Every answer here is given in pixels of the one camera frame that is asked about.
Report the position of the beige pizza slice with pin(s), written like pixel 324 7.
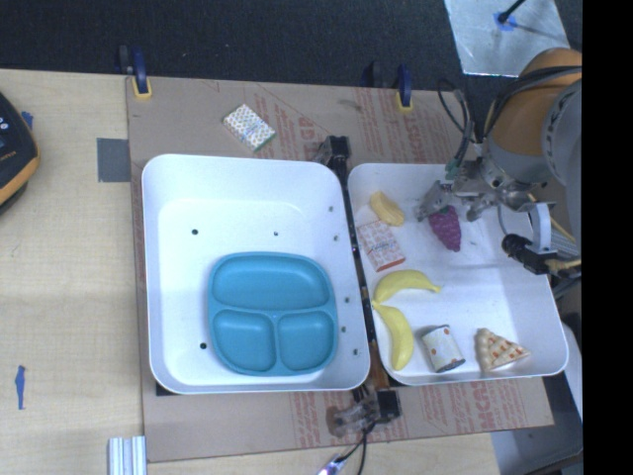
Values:
pixel 497 351

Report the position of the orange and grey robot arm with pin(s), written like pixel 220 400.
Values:
pixel 519 117

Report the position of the brown cardboard board red print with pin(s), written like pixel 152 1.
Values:
pixel 198 117

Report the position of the white plastic tray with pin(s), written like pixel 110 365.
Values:
pixel 237 201
pixel 494 295

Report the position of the black cylinder on white bracket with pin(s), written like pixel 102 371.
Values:
pixel 536 250

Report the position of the small yellow banana bunch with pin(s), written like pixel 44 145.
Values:
pixel 387 209

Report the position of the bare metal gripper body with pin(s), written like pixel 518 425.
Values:
pixel 487 186

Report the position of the orange and white packet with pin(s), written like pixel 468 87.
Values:
pixel 381 245

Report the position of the white can with orange dots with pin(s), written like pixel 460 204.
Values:
pixel 441 349

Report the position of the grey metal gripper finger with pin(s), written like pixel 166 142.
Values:
pixel 432 201
pixel 479 210

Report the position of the purple grapes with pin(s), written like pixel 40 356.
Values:
pixel 446 230

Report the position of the thin black and white rod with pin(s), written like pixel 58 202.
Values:
pixel 357 255

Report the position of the blue divided plate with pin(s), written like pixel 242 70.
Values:
pixel 272 310

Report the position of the white patterned small carton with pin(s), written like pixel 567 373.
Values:
pixel 248 127

